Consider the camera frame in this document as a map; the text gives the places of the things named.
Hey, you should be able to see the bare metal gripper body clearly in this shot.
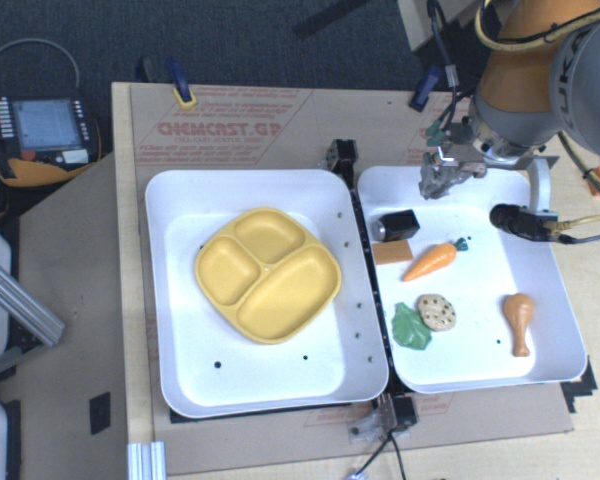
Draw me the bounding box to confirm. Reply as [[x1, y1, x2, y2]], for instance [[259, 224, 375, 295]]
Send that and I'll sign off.
[[428, 121, 537, 179]]

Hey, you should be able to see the black can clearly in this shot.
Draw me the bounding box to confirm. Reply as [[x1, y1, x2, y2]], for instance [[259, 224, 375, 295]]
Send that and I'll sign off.
[[370, 209, 422, 244]]

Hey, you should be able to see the orange carrot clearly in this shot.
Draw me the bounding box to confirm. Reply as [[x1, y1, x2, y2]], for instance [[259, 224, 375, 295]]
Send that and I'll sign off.
[[402, 237, 470, 283]]

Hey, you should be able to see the thin black rod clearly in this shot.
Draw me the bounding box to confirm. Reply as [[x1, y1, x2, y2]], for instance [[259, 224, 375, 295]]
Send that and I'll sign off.
[[346, 166, 397, 399]]

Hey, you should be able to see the brown chocolate chip biscuit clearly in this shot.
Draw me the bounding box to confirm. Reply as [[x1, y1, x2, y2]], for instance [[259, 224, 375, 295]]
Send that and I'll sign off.
[[416, 293, 457, 332]]

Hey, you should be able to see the white plastic tray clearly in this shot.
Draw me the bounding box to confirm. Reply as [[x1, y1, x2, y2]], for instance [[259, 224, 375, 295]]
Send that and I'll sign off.
[[355, 165, 589, 395], [144, 168, 390, 419]]

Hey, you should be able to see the green lettuce leaf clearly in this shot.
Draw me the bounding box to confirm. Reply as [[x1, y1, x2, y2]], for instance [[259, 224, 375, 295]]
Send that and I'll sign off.
[[390, 301, 433, 352]]

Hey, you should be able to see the brown chicken drumstick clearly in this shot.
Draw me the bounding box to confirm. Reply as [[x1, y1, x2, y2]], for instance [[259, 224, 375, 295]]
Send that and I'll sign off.
[[502, 292, 536, 358]]

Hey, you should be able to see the yellow divided plate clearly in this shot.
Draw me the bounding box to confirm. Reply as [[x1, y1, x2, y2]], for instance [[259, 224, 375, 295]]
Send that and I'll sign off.
[[193, 206, 343, 346]]

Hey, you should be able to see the brown cardboard board red print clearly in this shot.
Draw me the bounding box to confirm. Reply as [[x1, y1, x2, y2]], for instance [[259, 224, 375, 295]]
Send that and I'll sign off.
[[128, 83, 576, 477]]

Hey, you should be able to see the black cylinder on white bracket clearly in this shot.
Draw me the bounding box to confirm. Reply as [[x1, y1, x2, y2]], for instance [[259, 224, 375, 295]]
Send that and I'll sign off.
[[488, 155, 561, 243]]

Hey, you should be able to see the black block with thin wires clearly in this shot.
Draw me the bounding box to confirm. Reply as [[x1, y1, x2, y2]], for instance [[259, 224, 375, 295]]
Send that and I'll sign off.
[[377, 395, 420, 432], [324, 138, 358, 177]]

